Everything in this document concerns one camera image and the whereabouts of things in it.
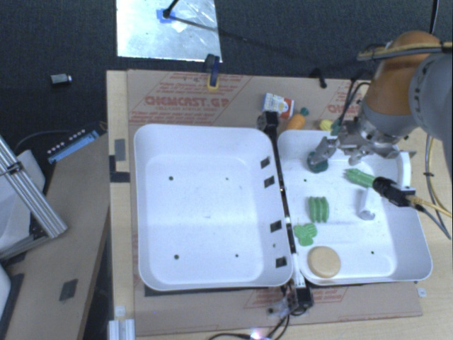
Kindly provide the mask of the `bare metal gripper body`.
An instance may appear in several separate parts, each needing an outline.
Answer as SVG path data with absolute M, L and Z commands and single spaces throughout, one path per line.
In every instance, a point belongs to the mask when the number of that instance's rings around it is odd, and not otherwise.
M 338 133 L 338 148 L 350 158 L 363 158 L 379 155 L 383 158 L 396 158 L 399 137 L 378 130 L 366 117 L 356 117 L 342 123 Z

